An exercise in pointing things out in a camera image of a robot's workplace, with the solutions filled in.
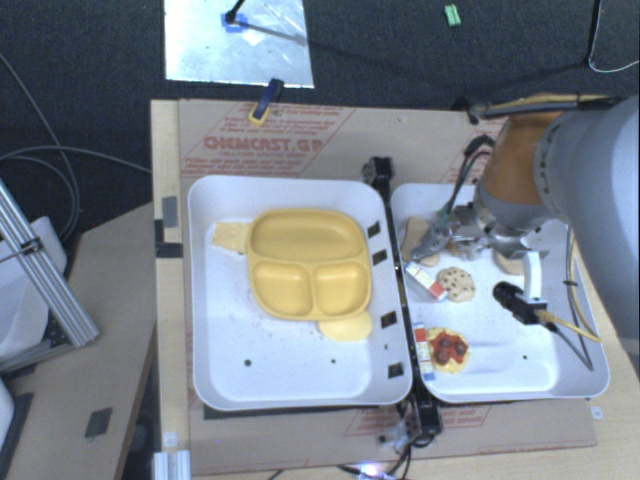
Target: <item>silver square panel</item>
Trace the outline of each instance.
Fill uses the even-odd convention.
[[[169,80],[313,88],[302,0],[164,0]]]

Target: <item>yellow compartment plate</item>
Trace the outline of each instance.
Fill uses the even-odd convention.
[[[338,320],[371,298],[367,243],[350,217],[331,210],[271,210],[251,224],[249,279],[267,313],[288,320]]]

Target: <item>green object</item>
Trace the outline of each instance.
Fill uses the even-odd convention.
[[[460,15],[458,14],[458,8],[454,4],[445,5],[444,14],[447,17],[447,23],[450,27],[460,26]]]

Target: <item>toy pizza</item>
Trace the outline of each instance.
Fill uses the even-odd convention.
[[[458,373],[469,361],[469,345],[464,337],[444,327],[427,330],[431,363],[439,372]]]

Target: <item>dark floor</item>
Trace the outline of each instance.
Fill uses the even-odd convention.
[[[303,0],[316,88],[281,100],[349,106],[450,108],[459,97],[504,101],[540,91],[638,92],[638,65],[598,74],[583,62],[594,0]],[[448,28],[446,4],[462,26]],[[638,58],[640,0],[602,0],[594,61]],[[154,98],[257,100],[261,88],[164,79],[163,0],[0,0],[0,53],[22,77],[64,145],[150,164]],[[0,64],[0,157],[50,138]],[[63,168],[59,154],[41,155]],[[151,179],[72,156],[81,195],[77,233],[151,200]],[[29,217],[60,229],[69,212],[54,173],[0,163]]]

